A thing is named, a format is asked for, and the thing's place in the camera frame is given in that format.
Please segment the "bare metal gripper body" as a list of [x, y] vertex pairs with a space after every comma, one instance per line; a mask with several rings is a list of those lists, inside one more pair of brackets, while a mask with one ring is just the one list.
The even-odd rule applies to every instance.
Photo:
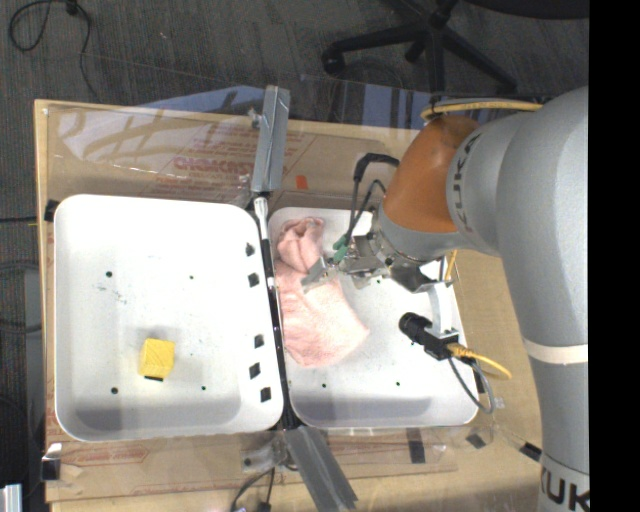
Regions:
[[380, 233], [341, 236], [334, 244], [333, 262], [344, 274], [356, 277], [388, 275], [400, 253]]

